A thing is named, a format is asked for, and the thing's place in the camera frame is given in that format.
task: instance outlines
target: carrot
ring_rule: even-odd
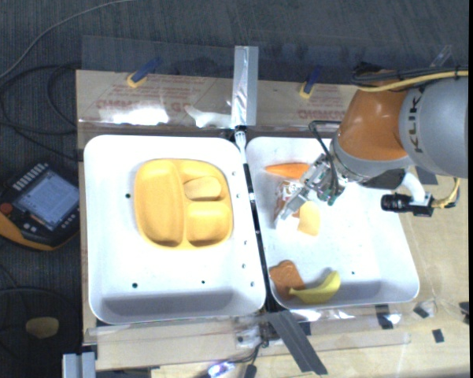
[[[308,168],[309,164],[303,162],[291,162],[289,164],[269,165],[266,167],[266,171],[276,175],[285,176],[286,178],[299,180]]]

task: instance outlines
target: yellow plate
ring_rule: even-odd
[[[232,232],[227,181],[208,162],[157,159],[144,163],[135,177],[134,200],[140,234],[154,245],[213,246]]]

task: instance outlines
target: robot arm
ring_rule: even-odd
[[[347,183],[374,187],[375,180],[388,177],[393,181],[389,186],[376,187],[401,185],[412,196],[385,195],[384,210],[430,216],[432,197],[404,169],[418,165],[438,175],[468,178],[467,112],[468,76],[450,76],[400,92],[384,86],[359,89],[329,149],[316,122],[309,125],[324,153],[301,177],[302,189],[286,202],[277,220],[295,213],[312,194],[333,205]]]

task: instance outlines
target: brown food item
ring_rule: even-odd
[[[294,192],[298,189],[297,183],[290,182],[289,180],[284,180],[278,185],[276,188],[275,196],[276,196],[276,203],[274,208],[274,215],[273,217],[276,218],[279,212],[285,206],[287,200],[294,194]],[[292,217],[299,218],[299,210],[292,214]]]
[[[289,294],[291,288],[294,290],[306,289],[305,282],[292,261],[281,261],[277,266],[273,266],[269,269],[269,276],[273,280],[279,296],[284,300],[294,297]]]

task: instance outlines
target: banana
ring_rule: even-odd
[[[290,295],[298,296],[306,304],[323,304],[336,294],[341,286],[341,277],[336,271],[330,272],[321,285],[305,290],[289,290]]]

